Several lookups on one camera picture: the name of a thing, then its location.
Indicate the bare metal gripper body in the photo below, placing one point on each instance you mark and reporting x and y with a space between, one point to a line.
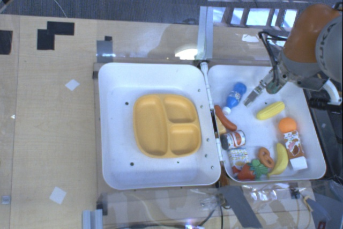
274 80

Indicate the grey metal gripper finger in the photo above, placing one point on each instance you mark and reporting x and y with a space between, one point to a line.
252 96

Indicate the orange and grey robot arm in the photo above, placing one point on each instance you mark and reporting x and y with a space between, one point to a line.
302 35

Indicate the blue plastic bottle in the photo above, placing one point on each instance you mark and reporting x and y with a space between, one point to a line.
233 97

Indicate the yellow toy corn cob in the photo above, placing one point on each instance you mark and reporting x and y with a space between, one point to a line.
270 110

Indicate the red-brown toy sausage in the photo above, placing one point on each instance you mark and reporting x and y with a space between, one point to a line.
225 119

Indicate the white plastic tray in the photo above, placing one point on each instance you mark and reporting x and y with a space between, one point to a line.
257 131
118 142

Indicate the yellow toy bread slice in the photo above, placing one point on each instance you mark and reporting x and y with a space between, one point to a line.
220 128

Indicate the orange toy fruit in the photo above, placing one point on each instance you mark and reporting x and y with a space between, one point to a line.
287 125

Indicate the orange and white can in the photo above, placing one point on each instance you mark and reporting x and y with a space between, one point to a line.
235 139

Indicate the white and yellow packet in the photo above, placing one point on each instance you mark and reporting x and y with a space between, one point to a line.
238 156

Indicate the brown toy pretzel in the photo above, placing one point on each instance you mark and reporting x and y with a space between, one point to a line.
265 157

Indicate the brown and white carton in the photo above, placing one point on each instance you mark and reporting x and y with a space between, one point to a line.
294 147

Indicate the yellow banana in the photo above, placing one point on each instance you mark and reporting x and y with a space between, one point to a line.
282 159

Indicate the red strawberry with green leaves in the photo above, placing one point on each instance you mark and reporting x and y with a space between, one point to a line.
246 172

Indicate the yellow divided plate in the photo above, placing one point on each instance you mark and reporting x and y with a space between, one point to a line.
150 126

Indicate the black cylinder on white bracket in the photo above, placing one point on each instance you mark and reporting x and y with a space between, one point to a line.
332 92

